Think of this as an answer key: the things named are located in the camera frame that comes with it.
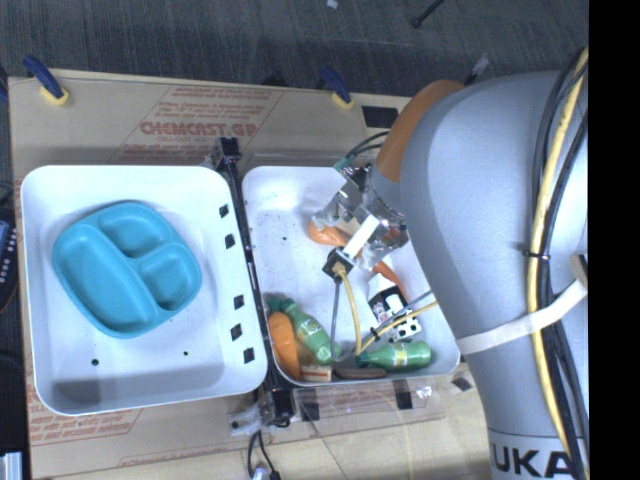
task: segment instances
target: blue clamp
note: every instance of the blue clamp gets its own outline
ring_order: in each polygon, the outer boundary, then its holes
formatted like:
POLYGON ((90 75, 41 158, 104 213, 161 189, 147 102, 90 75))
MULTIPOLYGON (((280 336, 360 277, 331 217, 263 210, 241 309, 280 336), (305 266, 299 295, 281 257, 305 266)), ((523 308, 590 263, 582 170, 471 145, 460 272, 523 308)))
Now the blue clamp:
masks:
POLYGON ((345 109, 350 109, 353 106, 353 99, 349 94, 347 84, 338 73, 329 66, 325 66, 320 70, 320 78, 334 91, 333 100, 338 105, 345 109))
POLYGON ((51 71, 42 62, 36 59, 33 55, 26 55, 22 59, 22 64, 27 71, 35 76, 42 88, 40 92, 52 103, 56 105, 64 105, 69 98, 69 93, 60 86, 55 77, 51 74, 51 71))
POLYGON ((0 66, 0 100, 9 103, 9 75, 0 66))

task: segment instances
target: dark floor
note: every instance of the dark floor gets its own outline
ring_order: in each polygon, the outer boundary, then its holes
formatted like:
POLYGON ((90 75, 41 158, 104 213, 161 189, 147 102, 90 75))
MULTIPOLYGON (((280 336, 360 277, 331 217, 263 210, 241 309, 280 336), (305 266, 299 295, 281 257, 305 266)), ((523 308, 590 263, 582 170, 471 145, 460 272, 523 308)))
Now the dark floor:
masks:
MULTIPOLYGON (((439 78, 559 69, 589 41, 589 0, 0 0, 0 63, 313 88, 332 66, 354 92, 411 96, 439 78)), ((0 182, 12 179, 0 109, 0 182)), ((4 189, 0 188, 0 200, 4 189)), ((0 314, 0 354, 21 360, 17 299, 0 314)), ((24 450, 21 374, 0 362, 0 454, 24 450)))

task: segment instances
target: white velcro band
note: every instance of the white velcro band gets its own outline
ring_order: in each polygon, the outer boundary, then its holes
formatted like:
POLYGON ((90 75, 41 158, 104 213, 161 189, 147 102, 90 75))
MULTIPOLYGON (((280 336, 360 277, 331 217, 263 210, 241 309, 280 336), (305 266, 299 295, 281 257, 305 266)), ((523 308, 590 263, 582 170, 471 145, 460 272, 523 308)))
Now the white velcro band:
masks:
POLYGON ((463 356, 468 356, 544 329, 566 315, 571 308, 587 296, 587 293, 587 289, 582 283, 574 281, 546 308, 534 313, 527 313, 522 318, 508 322, 491 331, 457 340, 460 353, 463 356))

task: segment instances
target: blue divided plate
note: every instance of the blue divided plate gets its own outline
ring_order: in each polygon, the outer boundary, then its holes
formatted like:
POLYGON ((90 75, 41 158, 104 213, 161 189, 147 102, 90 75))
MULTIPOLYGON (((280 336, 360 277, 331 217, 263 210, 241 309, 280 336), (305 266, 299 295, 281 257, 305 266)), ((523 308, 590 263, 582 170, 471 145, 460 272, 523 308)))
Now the blue divided plate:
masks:
POLYGON ((63 231, 53 266, 75 305, 104 333, 133 338, 184 309, 202 284, 198 262, 153 208, 123 202, 63 231))

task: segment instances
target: green soda bottle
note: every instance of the green soda bottle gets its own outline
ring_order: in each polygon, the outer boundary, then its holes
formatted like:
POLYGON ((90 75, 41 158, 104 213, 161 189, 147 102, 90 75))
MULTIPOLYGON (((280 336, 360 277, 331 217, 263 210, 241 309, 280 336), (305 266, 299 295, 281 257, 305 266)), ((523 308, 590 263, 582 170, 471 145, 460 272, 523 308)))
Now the green soda bottle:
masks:
POLYGON ((377 366, 388 372, 423 368, 431 362, 431 347, 425 341, 390 343, 356 357, 358 366, 377 366))
MULTIPOLYGON (((280 303, 280 311, 291 319, 296 338, 315 355, 318 364, 327 365, 332 362, 331 338, 320 322, 311 315, 303 313, 292 299, 284 299, 280 303)), ((340 355, 340 346, 334 343, 334 352, 340 355)))

